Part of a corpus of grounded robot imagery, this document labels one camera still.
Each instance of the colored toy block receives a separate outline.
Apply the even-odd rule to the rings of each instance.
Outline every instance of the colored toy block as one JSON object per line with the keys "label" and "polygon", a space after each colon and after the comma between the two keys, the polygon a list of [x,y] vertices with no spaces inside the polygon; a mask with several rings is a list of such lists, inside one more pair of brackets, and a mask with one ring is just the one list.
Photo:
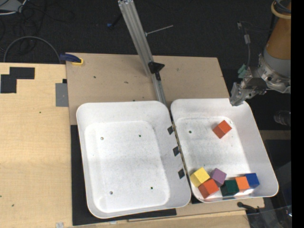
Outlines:
{"label": "colored toy block", "polygon": [[200,184],[207,181],[209,178],[210,176],[203,167],[199,168],[190,176],[190,180],[195,187],[198,187]]}
{"label": "colored toy block", "polygon": [[236,177],[237,186],[240,192],[244,192],[248,189],[250,189],[250,186],[248,184],[246,177]]}
{"label": "colored toy block", "polygon": [[220,187],[224,184],[227,174],[218,168],[215,168],[211,173],[210,177],[216,182]]}
{"label": "colored toy block", "polygon": [[222,196],[233,196],[239,192],[238,184],[236,180],[226,180],[224,185],[220,187]]}
{"label": "colored toy block", "polygon": [[248,184],[251,188],[256,188],[260,185],[256,173],[245,174],[245,177],[247,178]]}
{"label": "colored toy block", "polygon": [[219,125],[217,125],[213,130],[213,132],[221,139],[226,133],[228,133],[232,128],[228,125],[228,123],[223,120]]}
{"label": "colored toy block", "polygon": [[216,193],[218,190],[219,187],[213,179],[209,179],[199,186],[199,191],[203,195],[204,199]]}

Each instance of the white cable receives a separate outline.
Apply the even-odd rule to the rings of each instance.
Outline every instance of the white cable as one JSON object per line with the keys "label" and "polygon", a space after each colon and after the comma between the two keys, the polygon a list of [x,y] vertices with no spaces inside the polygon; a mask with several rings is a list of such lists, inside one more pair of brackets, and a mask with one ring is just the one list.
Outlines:
{"label": "white cable", "polygon": [[[24,6],[24,5],[26,4],[27,1],[28,1],[28,0],[24,0],[23,3],[22,3],[22,5],[21,5],[20,7]],[[14,14],[14,13],[17,13],[17,11],[12,11],[12,12],[8,12],[8,13],[0,13],[0,16],[1,16],[1,15]]]}

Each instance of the yellow cube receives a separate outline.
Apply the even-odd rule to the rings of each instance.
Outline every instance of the yellow cube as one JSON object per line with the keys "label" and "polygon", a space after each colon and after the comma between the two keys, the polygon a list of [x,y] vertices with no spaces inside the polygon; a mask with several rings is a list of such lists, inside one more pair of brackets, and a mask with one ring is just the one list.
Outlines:
{"label": "yellow cube", "polygon": [[195,187],[198,187],[200,184],[207,181],[209,178],[210,176],[203,167],[199,168],[190,176],[190,180]]}

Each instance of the blue and yellow clamp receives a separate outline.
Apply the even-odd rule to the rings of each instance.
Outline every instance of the blue and yellow clamp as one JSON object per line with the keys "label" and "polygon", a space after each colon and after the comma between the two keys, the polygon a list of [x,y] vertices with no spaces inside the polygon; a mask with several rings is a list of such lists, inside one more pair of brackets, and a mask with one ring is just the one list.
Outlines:
{"label": "blue and yellow clamp", "polygon": [[67,54],[67,53],[60,54],[59,58],[60,58],[61,61],[71,62],[72,65],[75,65],[75,66],[80,66],[80,65],[83,65],[83,63],[84,63],[82,58],[76,57],[74,55]]}

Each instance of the orange cube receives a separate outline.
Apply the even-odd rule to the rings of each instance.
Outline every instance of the orange cube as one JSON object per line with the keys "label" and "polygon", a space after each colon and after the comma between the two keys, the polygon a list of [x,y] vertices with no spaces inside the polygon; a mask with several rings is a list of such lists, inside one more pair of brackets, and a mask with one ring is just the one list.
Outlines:
{"label": "orange cube", "polygon": [[218,190],[219,187],[213,179],[209,179],[199,186],[199,191],[203,195],[204,199],[216,193]]}
{"label": "orange cube", "polygon": [[221,139],[226,133],[228,133],[232,128],[228,125],[228,123],[223,120],[219,125],[217,125],[213,130],[213,132]]}
{"label": "orange cube", "polygon": [[248,189],[250,189],[249,183],[247,181],[247,178],[244,177],[236,177],[237,186],[240,192],[244,192]]}

